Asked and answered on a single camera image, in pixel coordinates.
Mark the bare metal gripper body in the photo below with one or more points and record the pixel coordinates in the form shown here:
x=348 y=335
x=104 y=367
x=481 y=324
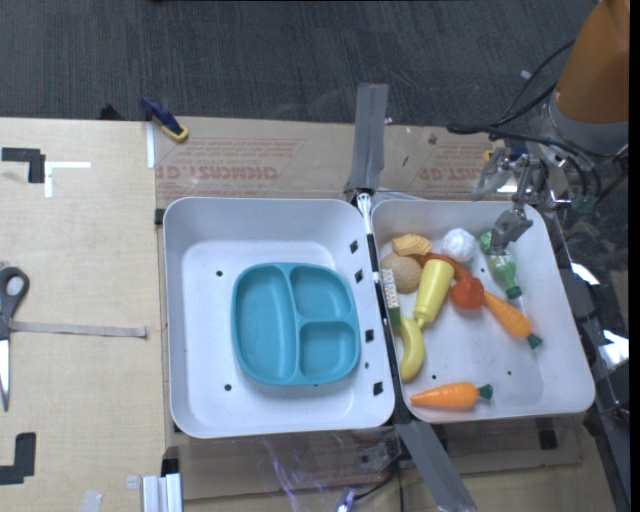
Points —
x=555 y=172

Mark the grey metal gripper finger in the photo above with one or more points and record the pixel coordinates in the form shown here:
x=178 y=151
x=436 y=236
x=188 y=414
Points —
x=487 y=177
x=510 y=227

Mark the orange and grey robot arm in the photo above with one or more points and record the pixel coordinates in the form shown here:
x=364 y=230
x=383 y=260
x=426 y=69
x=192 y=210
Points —
x=595 y=60

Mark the green bottle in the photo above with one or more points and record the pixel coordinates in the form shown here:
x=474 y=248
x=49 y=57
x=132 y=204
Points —
x=505 y=272

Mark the white ball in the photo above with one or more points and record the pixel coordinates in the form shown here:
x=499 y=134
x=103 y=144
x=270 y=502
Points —
x=459 y=245

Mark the orange-red bottle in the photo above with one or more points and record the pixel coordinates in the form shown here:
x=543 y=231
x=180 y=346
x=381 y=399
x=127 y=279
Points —
x=467 y=294

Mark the orange carrot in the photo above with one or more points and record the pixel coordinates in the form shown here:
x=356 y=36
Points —
x=507 y=315
x=445 y=396

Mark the yellow bottle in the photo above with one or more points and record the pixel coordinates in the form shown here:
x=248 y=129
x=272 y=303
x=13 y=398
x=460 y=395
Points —
x=434 y=290

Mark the tan biscuit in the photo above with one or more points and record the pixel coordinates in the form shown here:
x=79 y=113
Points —
x=411 y=244

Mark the brown round bread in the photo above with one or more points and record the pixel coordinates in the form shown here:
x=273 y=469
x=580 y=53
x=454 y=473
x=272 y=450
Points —
x=402 y=272

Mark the white plastic tray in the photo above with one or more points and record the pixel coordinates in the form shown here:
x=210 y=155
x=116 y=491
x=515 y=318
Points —
x=470 y=350
x=210 y=310

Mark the white patterned packet green end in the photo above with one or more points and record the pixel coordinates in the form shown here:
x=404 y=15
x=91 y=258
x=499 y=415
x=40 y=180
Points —
x=390 y=292

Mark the yellow banana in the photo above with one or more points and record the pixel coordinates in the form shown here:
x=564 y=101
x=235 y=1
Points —
x=412 y=352

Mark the brown cardboard board red print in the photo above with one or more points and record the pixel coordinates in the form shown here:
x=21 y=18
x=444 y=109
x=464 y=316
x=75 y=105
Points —
x=250 y=170

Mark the blue divided plate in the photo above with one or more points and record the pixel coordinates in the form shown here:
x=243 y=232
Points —
x=270 y=320

